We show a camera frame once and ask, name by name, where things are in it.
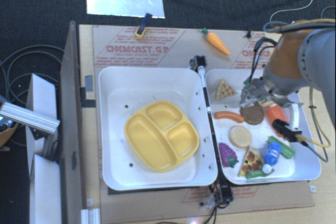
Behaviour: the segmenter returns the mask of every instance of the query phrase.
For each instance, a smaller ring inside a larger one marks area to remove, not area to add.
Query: black connector
[[[302,134],[302,130],[293,130],[287,122],[280,119],[273,121],[272,126],[278,133],[283,135],[284,139],[289,142],[297,142],[298,139],[296,138],[296,135]]]
[[[301,141],[301,145],[302,146],[306,146],[306,147],[309,147],[308,143],[306,141]]]
[[[247,34],[245,35],[246,38],[251,38],[251,27],[247,29]]]
[[[233,193],[230,185],[221,185],[221,194],[222,194],[222,200],[225,204],[229,204],[231,201],[233,201]]]
[[[198,67],[206,67],[205,56],[195,56],[189,61],[190,68],[197,72]]]
[[[255,46],[254,46],[254,48],[253,48],[253,51],[254,51],[254,52],[257,52],[257,51],[259,50],[260,46],[261,46],[264,42],[269,42],[269,43],[271,43],[273,46],[276,46],[276,45],[277,45],[277,42],[276,42],[275,40],[273,40],[273,39],[271,39],[271,38],[268,38],[268,37],[262,37],[261,39],[259,39],[259,40],[256,42],[256,44],[255,44]]]

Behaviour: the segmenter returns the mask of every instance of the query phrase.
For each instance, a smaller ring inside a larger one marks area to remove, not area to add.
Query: white tray
[[[239,102],[240,94],[243,88],[243,82],[250,75],[250,70],[244,69],[213,69],[206,75],[206,83],[209,94],[209,102],[211,106],[212,114],[217,111],[232,111],[239,114]],[[260,77],[262,73],[257,70],[254,77]],[[224,79],[230,84],[237,93],[231,97],[223,98],[219,101],[215,100],[217,86],[219,81]],[[291,101],[300,102],[297,94],[291,94],[288,97]],[[289,120],[289,110],[284,109],[286,118]],[[299,143],[291,143],[291,147],[296,151],[292,159],[286,159],[280,155],[278,163],[273,167],[274,172],[267,177],[258,177],[247,180],[245,176],[238,176],[243,159],[245,157],[247,149],[237,148],[230,142],[228,135],[233,126],[241,125],[249,129],[252,134],[251,146],[258,149],[263,155],[267,149],[267,139],[276,132],[265,118],[262,123],[258,125],[250,125],[246,122],[236,123],[229,119],[216,120],[213,117],[215,133],[217,142],[223,142],[228,144],[237,154],[238,163],[234,168],[223,167],[223,172],[226,178],[234,184],[256,184],[256,183],[272,183],[272,182],[285,182],[285,181],[298,181],[298,180],[313,180],[319,177],[321,173],[321,165],[319,159],[308,148],[300,145]],[[304,116],[302,108],[299,108],[299,128],[302,129],[304,136],[311,139],[309,127]],[[279,138],[283,142],[289,144],[285,139]]]
[[[196,153],[177,168],[157,173],[145,166],[126,140],[132,113],[159,100],[177,105],[199,134]],[[181,68],[107,67],[98,78],[98,130],[103,178],[115,190],[207,186],[217,177],[211,131],[198,74]]]

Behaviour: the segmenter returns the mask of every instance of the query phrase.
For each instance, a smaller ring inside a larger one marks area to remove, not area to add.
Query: toy food
[[[268,144],[267,152],[264,155],[265,164],[262,166],[262,171],[265,174],[272,172],[272,166],[278,163],[281,152],[281,145],[278,142],[271,142]]]
[[[235,147],[246,148],[252,142],[252,135],[245,127],[235,126],[229,133],[229,139]]]
[[[238,162],[236,153],[227,144],[219,144],[219,154],[221,156],[220,158],[222,159],[222,165],[224,167],[233,168]]]
[[[274,136],[271,136],[267,140],[267,142],[268,143],[278,142],[281,145],[281,155],[283,155],[286,159],[291,159],[293,155],[295,154],[295,150],[292,147],[290,147],[289,145],[286,145],[284,142],[280,141]]]
[[[257,125],[264,119],[264,111],[258,102],[254,102],[251,106],[240,108],[240,114],[245,118],[245,121],[251,125]]]
[[[270,173],[265,174],[263,170],[253,170],[253,171],[248,171],[248,173],[245,175],[247,179],[255,178],[255,177],[266,177],[269,176],[271,173],[274,172],[274,169],[271,170]]]
[[[283,113],[283,110],[280,106],[277,104],[273,104],[270,107],[268,107],[265,111],[265,114],[268,118],[269,123],[272,125],[273,122],[277,119],[280,119],[282,121],[287,122],[287,119],[285,117],[285,114]],[[283,137],[282,134],[277,132],[277,136]]]
[[[246,152],[238,176],[245,176],[249,171],[261,170],[264,163],[262,154],[250,146]]]
[[[265,100],[265,99],[258,101],[258,103],[263,109],[275,104],[272,100]]]
[[[214,115],[215,119],[231,119],[234,120],[238,123],[242,123],[244,122],[244,117],[235,113],[235,112],[231,112],[231,111],[219,111],[216,112]]]
[[[220,50],[222,53],[230,55],[229,50],[214,32],[209,33],[208,29],[203,28],[202,33],[206,34],[206,39],[212,46]]]
[[[222,79],[217,87],[216,100],[223,99],[224,97],[236,94],[236,91],[224,80]]]

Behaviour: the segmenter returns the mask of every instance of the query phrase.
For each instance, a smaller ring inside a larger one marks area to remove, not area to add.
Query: toy sausage
[[[219,111],[214,115],[215,119],[231,119],[238,123],[243,123],[245,121],[244,117],[231,111]]]

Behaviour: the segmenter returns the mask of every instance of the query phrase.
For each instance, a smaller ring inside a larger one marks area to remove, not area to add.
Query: yellow plate
[[[199,147],[198,132],[173,103],[158,101],[128,118],[126,138],[142,162],[155,172],[167,172],[190,158]]]

